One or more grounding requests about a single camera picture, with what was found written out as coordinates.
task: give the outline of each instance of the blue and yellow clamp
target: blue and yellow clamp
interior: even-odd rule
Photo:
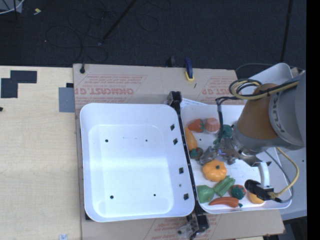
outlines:
[[[186,79],[189,82],[192,82],[193,80],[195,80],[195,76],[194,76],[194,73],[193,73],[193,70],[192,70],[191,61],[187,57],[184,58],[184,66],[186,68],[186,72],[185,72]]]

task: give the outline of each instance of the green cucumber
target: green cucumber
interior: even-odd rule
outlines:
[[[213,190],[222,197],[234,184],[236,180],[227,175],[223,180],[213,187]]]

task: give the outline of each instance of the cardboard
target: cardboard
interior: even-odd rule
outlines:
[[[88,103],[162,104],[171,91],[192,101],[216,104],[215,99],[229,95],[229,85],[237,79],[233,70],[194,68],[194,81],[187,81],[185,68],[125,65],[73,65],[77,153],[83,240],[157,240],[177,238],[185,217],[137,219],[99,223],[86,219],[84,208],[82,148],[79,113]],[[243,105],[242,100],[227,100],[224,105]],[[199,240],[227,240],[283,234],[278,210],[208,214],[210,228]]]

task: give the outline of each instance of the orange carrot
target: orange carrot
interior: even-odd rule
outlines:
[[[236,208],[239,205],[239,199],[236,197],[231,197],[231,196],[224,196],[224,197],[218,197],[214,200],[212,200],[209,203],[210,206],[214,205],[226,205],[229,207]]]

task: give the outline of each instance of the yellow object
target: yellow object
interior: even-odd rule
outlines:
[[[189,151],[196,149],[198,144],[195,136],[188,127],[184,128],[185,142]]]
[[[195,76],[193,75],[192,78],[190,78],[188,76],[188,73],[187,72],[184,72],[185,73],[185,76],[186,76],[186,79],[188,80],[188,82],[192,82],[193,80],[195,80]]]
[[[253,194],[253,193],[251,193],[251,192],[249,192],[249,199],[250,199],[250,201],[251,201],[252,203],[258,204],[258,205],[263,204],[263,203],[265,202],[265,201],[263,201],[262,199],[260,199],[259,197],[257,197],[256,194]]]
[[[202,171],[205,178],[213,182],[222,181],[227,175],[225,163],[216,159],[205,163]]]

